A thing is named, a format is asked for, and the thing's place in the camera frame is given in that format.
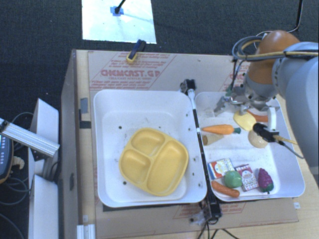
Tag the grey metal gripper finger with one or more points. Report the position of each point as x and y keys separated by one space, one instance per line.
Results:
x=244 y=109
x=221 y=106

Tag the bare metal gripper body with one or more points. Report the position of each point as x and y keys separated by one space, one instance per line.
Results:
x=249 y=99

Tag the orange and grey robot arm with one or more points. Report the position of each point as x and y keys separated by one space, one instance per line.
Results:
x=299 y=83

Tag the pale yellow flat toy food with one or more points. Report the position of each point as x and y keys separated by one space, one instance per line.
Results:
x=245 y=122

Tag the orange sausage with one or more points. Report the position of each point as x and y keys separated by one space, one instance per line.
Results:
x=225 y=190
x=260 y=117

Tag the orange carrot with green top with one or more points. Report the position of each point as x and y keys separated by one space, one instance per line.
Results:
x=219 y=129

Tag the beige round bread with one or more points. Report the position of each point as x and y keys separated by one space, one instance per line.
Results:
x=255 y=141

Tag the thin black and white rod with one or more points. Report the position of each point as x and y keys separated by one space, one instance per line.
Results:
x=198 y=131

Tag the beige parsnip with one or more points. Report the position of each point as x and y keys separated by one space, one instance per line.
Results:
x=211 y=139

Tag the white plastic tray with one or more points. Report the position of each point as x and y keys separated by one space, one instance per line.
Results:
x=139 y=103
x=249 y=155

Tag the red and white carton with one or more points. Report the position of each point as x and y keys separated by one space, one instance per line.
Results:
x=248 y=178
x=219 y=168

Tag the green pepper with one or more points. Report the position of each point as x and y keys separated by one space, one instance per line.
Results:
x=233 y=179

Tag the purple grapes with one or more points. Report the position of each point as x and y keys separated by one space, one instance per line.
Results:
x=265 y=180

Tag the brown cardboard board red print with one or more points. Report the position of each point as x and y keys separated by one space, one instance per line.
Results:
x=149 y=68

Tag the yellow divided plate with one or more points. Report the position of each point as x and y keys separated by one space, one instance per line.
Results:
x=154 y=162

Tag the black cylinder on white bracket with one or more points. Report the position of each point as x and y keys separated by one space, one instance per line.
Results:
x=264 y=133

